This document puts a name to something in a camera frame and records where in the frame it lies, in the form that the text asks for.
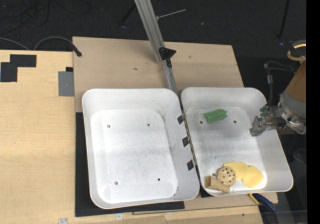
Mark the brown cardboard board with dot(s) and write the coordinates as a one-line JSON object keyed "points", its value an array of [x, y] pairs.
{"points": [[120, 65]]}

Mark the round tan toy biscuit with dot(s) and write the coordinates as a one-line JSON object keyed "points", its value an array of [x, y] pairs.
{"points": [[226, 176]]}

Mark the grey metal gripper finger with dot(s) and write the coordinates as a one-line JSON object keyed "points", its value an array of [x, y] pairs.
{"points": [[257, 121], [254, 131]]}

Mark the thin black and white rod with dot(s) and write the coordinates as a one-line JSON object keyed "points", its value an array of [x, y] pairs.
{"points": [[189, 138]]}

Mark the green toy bean pods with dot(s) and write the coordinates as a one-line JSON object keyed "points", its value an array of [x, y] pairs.
{"points": [[215, 116]]}

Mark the yellow toy cheese slice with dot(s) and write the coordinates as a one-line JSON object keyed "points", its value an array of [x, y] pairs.
{"points": [[237, 169], [253, 177]]}

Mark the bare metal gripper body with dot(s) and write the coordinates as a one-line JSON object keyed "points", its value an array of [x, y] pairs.
{"points": [[273, 121]]}

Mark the tan toy ice cream cone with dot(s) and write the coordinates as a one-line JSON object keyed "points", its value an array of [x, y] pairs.
{"points": [[216, 185]]}

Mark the white plastic tray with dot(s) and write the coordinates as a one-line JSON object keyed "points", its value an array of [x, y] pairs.
{"points": [[225, 143], [132, 153]]}

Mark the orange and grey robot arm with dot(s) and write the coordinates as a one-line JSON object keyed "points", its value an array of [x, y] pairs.
{"points": [[297, 85]]}

